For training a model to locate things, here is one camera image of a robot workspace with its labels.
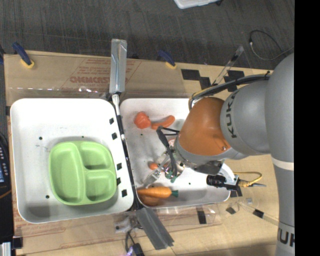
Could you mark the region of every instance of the yellow wire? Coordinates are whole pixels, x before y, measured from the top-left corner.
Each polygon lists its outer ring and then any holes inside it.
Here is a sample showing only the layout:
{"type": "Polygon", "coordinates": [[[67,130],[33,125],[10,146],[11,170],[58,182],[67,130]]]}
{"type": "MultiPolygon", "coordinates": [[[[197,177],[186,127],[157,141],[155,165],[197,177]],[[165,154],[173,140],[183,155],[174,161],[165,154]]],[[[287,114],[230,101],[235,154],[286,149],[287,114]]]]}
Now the yellow wire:
{"type": "Polygon", "coordinates": [[[10,192],[11,192],[11,189],[9,191],[5,192],[4,194],[0,195],[0,199],[4,198],[7,195],[9,195],[10,192]]]}
{"type": "Polygon", "coordinates": [[[236,175],[241,175],[241,174],[256,174],[256,175],[259,175],[258,178],[255,178],[255,179],[253,179],[251,181],[242,181],[242,180],[240,180],[238,185],[240,187],[245,187],[245,188],[251,186],[252,184],[254,184],[254,183],[256,183],[256,182],[258,182],[258,181],[260,181],[262,179],[262,173],[257,172],[257,171],[234,172],[234,174],[236,174],[236,175]]]}

